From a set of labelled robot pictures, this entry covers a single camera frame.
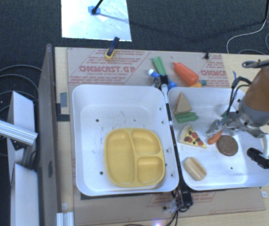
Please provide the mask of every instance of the yellow clip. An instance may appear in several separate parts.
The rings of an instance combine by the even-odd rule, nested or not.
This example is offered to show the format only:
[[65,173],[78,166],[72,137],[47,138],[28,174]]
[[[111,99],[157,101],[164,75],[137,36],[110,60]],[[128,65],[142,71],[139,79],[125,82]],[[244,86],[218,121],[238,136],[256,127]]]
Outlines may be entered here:
[[113,52],[111,53],[111,56],[108,56],[107,53],[108,53],[109,50],[110,50],[109,48],[106,50],[104,56],[105,56],[105,58],[111,59],[111,58],[114,56],[115,51],[113,51]]

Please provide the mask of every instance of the brown cookie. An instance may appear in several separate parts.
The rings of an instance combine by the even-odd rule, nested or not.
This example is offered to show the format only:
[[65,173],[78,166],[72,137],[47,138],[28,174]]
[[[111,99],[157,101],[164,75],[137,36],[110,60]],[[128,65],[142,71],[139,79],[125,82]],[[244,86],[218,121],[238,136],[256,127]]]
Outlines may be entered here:
[[218,151],[225,156],[233,156],[238,151],[236,140],[228,135],[222,135],[216,144]]

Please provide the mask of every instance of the cardboard sheet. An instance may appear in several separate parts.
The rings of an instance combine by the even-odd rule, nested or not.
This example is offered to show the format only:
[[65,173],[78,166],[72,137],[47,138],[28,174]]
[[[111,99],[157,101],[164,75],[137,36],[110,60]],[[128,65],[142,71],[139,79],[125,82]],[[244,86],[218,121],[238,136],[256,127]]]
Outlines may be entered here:
[[[179,86],[187,86],[173,70],[172,62],[181,62],[206,80],[208,87],[229,87],[221,55],[212,54],[205,60],[203,53],[182,53],[140,50],[116,50],[112,60],[104,58],[105,49],[68,48],[69,96],[80,84],[145,85],[151,86],[153,78],[147,72],[153,68],[153,57],[161,56],[169,78]],[[87,197],[81,195],[75,183],[75,150],[72,149],[73,195],[75,225],[96,225],[171,218],[163,210],[172,202],[171,193],[145,194],[118,197]],[[264,210],[259,188],[230,189],[224,191],[194,192],[194,205],[179,217],[224,214]]]

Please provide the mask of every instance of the gray carpet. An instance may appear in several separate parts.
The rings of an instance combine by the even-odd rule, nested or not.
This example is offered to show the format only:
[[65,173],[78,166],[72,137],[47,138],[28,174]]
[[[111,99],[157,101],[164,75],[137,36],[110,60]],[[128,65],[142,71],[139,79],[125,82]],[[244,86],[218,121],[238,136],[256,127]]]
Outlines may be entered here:
[[[226,53],[231,37],[261,28],[266,0],[127,0],[127,5],[133,41],[120,42],[119,48]],[[259,33],[232,40],[230,53],[250,48],[268,54],[264,43],[268,33],[269,23]],[[41,67],[47,43],[89,48],[109,45],[102,40],[62,38],[61,0],[0,0],[0,69],[15,64]],[[14,72],[39,81],[39,74],[31,69]],[[17,88],[34,94],[20,79],[0,80],[0,92]],[[0,109],[8,100],[8,96],[0,97]],[[3,143],[0,152],[6,153]],[[0,156],[0,226],[10,222],[6,160]]]

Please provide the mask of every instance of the yellow divided plate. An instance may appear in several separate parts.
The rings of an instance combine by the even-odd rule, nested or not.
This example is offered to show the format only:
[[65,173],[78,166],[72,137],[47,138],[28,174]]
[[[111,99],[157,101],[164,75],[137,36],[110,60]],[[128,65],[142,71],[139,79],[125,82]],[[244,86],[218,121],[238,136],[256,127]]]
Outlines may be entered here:
[[150,186],[165,174],[163,148],[151,130],[112,130],[105,138],[104,157],[108,177],[121,187]]

